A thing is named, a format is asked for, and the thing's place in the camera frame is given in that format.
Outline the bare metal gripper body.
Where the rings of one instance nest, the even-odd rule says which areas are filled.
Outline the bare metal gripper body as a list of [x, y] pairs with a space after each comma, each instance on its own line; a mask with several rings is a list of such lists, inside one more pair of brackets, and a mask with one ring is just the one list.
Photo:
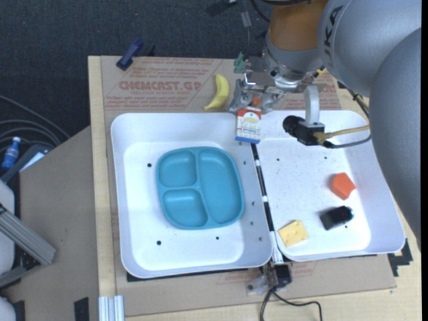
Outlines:
[[316, 78], [316, 71], [299, 72], [270, 58], [250, 57], [243, 65], [243, 91], [265, 94], [301, 93]]

